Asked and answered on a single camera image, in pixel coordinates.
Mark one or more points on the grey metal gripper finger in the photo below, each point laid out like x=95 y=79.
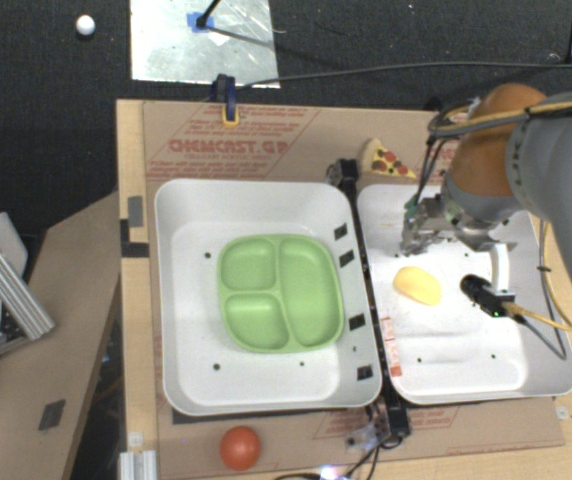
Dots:
x=422 y=242
x=406 y=244

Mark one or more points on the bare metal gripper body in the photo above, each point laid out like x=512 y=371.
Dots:
x=438 y=218

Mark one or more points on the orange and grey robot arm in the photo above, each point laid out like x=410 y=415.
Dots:
x=551 y=168

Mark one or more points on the yellow oval toy food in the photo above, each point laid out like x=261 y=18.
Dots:
x=417 y=285

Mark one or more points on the thin black and white rod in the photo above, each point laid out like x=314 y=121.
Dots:
x=366 y=278

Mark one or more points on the toy pizza slice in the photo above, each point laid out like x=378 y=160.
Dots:
x=385 y=160

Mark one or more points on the white plastic tray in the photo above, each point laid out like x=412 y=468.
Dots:
x=191 y=318
x=466 y=358

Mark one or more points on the green divided plate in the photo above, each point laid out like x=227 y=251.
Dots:
x=281 y=293

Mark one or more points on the brown cardboard board red print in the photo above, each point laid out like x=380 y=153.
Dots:
x=266 y=138

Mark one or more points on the red toy tomato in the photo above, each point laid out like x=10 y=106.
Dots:
x=240 y=448

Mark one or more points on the small white ball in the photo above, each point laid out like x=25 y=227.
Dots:
x=85 y=24

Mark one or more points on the black cylinder on white bracket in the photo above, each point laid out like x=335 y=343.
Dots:
x=481 y=292

